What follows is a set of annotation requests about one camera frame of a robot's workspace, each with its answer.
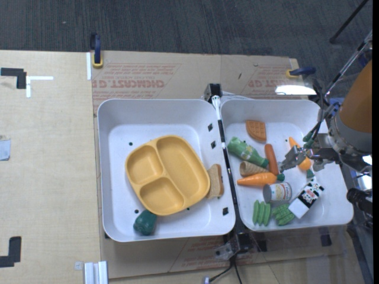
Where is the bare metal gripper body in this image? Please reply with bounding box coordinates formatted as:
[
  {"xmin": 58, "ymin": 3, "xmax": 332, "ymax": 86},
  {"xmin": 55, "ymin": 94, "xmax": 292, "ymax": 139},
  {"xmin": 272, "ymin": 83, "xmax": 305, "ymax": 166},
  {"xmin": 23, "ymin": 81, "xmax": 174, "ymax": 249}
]
[{"xmin": 307, "ymin": 133, "xmax": 373, "ymax": 173}]

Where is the orange carrot with green top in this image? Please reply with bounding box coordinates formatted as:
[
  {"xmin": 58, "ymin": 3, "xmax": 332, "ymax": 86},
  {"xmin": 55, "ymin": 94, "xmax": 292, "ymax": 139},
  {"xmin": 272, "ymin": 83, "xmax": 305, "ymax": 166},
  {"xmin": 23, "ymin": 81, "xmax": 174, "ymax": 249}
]
[
  {"xmin": 236, "ymin": 172, "xmax": 286, "ymax": 188},
  {"xmin": 288, "ymin": 136, "xmax": 316, "ymax": 179}
]

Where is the red-orange sausage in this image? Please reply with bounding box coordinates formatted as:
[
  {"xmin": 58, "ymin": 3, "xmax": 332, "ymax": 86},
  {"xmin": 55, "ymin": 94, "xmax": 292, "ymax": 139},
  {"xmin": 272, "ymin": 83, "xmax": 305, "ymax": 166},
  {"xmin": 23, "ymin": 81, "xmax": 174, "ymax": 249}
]
[{"xmin": 264, "ymin": 143, "xmax": 280, "ymax": 176}]

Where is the white plastic tray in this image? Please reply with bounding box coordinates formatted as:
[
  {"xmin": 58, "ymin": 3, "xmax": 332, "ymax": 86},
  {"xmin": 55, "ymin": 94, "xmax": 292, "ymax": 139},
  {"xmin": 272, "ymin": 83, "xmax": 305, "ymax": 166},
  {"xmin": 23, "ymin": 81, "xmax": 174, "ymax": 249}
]
[
  {"xmin": 97, "ymin": 98, "xmax": 237, "ymax": 243},
  {"xmin": 220, "ymin": 98, "xmax": 355, "ymax": 233}
]

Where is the small silver can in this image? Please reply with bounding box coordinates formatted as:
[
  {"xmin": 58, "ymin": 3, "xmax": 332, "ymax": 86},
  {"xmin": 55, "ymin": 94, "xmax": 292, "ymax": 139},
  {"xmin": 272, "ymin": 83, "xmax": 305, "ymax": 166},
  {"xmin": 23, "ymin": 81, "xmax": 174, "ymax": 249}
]
[{"xmin": 262, "ymin": 182, "xmax": 293, "ymax": 204}]

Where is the black and white milk carton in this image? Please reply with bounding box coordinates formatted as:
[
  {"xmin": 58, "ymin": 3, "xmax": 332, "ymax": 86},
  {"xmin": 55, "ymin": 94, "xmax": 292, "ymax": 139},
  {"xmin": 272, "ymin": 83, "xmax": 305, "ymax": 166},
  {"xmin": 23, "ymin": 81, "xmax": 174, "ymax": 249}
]
[{"xmin": 288, "ymin": 177, "xmax": 325, "ymax": 220}]

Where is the tan ice cream cone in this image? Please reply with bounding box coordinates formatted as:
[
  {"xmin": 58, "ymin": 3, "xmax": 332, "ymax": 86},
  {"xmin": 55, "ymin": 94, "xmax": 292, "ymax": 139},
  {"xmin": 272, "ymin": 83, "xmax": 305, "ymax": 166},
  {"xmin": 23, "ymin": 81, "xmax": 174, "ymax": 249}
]
[{"xmin": 239, "ymin": 161, "xmax": 271, "ymax": 178}]

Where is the green bottle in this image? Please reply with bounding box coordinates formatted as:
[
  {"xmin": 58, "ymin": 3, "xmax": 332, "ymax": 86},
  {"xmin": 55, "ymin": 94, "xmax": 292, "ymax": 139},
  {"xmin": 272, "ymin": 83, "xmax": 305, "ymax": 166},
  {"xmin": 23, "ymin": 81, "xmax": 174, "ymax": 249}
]
[{"xmin": 227, "ymin": 136, "xmax": 270, "ymax": 169}]

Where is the orange waffle piece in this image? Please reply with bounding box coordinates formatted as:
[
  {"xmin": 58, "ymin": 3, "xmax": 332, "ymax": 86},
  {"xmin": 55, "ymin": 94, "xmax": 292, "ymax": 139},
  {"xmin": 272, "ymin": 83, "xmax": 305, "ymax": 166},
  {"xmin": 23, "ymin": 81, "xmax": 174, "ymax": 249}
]
[{"xmin": 245, "ymin": 120, "xmax": 268, "ymax": 143}]

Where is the green pea pod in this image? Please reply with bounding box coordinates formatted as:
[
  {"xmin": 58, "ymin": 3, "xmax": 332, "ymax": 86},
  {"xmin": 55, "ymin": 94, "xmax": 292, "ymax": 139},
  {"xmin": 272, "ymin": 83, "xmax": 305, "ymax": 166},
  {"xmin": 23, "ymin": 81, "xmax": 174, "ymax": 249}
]
[
  {"xmin": 271, "ymin": 203, "xmax": 296, "ymax": 227},
  {"xmin": 252, "ymin": 199, "xmax": 272, "ymax": 227}
]

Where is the thin black and white rod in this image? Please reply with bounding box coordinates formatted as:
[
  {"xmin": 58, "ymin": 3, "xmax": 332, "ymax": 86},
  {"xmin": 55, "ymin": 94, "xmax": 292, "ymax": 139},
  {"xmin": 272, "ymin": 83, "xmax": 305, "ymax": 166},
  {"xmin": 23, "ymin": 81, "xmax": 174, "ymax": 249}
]
[{"xmin": 211, "ymin": 95, "xmax": 239, "ymax": 234}]

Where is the brown bread slice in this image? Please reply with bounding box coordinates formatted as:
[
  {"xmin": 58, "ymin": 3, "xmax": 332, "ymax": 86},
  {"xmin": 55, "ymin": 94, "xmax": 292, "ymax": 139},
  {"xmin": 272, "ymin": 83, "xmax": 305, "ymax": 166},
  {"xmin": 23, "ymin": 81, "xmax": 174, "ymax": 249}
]
[{"xmin": 205, "ymin": 163, "xmax": 225, "ymax": 200}]

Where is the yellow divided plate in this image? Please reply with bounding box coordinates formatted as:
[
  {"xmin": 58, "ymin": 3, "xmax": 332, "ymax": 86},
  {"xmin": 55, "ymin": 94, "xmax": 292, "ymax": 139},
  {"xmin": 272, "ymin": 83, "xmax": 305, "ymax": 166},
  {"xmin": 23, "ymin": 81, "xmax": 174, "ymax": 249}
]
[{"xmin": 124, "ymin": 134, "xmax": 211, "ymax": 217}]

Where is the brown cardboard board red print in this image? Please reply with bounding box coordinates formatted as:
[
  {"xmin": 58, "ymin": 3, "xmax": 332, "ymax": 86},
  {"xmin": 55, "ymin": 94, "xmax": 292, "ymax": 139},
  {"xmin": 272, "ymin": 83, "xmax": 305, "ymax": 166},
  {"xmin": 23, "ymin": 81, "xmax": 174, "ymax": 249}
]
[{"xmin": 90, "ymin": 50, "xmax": 351, "ymax": 280}]

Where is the black cylinder on white bracket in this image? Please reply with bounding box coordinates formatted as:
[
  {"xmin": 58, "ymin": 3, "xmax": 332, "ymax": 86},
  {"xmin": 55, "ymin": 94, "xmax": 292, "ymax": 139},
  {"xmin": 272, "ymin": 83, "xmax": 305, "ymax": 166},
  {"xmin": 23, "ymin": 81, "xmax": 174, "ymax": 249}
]
[{"xmin": 346, "ymin": 187, "xmax": 373, "ymax": 217}]

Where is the black block with thin wires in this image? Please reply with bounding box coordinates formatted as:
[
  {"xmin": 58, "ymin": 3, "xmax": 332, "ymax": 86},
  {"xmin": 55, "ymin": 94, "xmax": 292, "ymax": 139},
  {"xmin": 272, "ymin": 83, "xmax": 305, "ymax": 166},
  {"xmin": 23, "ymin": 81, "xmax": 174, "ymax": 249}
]
[
  {"xmin": 204, "ymin": 83, "xmax": 223, "ymax": 101},
  {"xmin": 215, "ymin": 232, "xmax": 262, "ymax": 260}
]

